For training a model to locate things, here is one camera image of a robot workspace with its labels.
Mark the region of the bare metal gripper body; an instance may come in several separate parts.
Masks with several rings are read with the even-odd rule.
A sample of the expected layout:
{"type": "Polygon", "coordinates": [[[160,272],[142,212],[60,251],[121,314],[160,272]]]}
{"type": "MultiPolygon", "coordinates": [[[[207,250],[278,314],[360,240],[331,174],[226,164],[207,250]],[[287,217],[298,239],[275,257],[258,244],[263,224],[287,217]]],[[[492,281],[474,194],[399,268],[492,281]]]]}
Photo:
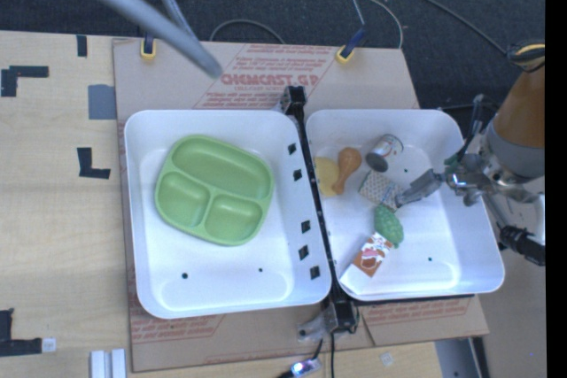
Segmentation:
{"type": "Polygon", "coordinates": [[[463,190],[468,187],[482,189],[483,196],[501,195],[520,204],[534,203],[540,198],[539,193],[525,187],[524,177],[511,173],[494,155],[455,153],[444,165],[447,185],[462,201],[463,190]]]}

